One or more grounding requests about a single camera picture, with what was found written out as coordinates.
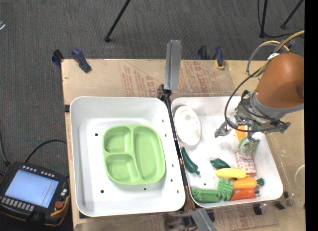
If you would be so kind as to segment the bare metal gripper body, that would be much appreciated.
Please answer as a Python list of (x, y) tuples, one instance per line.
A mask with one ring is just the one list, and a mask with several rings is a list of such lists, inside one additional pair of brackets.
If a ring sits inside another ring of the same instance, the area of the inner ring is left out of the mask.
[(247, 125), (250, 132), (280, 132), (280, 120), (261, 114), (251, 101), (251, 98), (242, 98), (235, 108), (237, 125)]

